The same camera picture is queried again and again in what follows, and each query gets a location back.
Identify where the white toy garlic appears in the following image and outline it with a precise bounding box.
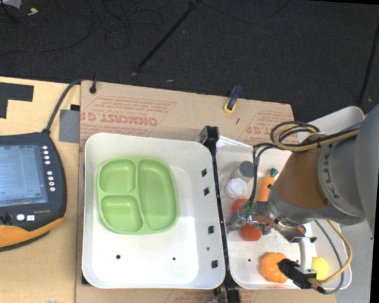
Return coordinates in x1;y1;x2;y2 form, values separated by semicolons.
224;177;250;201

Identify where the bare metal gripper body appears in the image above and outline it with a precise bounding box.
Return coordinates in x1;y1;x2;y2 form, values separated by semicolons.
247;199;282;236

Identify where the red tomato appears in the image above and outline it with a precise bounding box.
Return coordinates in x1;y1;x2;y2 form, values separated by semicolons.
240;222;264;243
231;197;250;216

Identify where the white plastic tray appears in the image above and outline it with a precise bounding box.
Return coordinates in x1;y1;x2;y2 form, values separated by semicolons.
73;131;236;298
204;135;363;298

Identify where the orange carrot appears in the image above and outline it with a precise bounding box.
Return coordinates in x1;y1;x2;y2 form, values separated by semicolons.
257;167;279;203

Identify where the clear bottle with grey cap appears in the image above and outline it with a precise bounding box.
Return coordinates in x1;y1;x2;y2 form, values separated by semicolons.
231;160;257;182

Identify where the yellow lemon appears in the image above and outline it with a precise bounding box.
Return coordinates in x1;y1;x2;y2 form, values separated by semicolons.
309;255;331;282

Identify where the brown cardboard board red print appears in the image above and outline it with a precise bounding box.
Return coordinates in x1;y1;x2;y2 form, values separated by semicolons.
63;79;358;303

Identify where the orange pumpkin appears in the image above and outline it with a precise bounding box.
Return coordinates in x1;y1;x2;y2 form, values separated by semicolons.
259;251;290;285

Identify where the black cylinder on white bracket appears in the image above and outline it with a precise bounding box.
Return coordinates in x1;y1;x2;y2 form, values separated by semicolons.
275;233;320;291

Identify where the green divided plate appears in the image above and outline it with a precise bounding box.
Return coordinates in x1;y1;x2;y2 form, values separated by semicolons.
92;153;184;238

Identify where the thin black rod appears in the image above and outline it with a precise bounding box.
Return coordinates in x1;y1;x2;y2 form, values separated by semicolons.
194;138;248;296

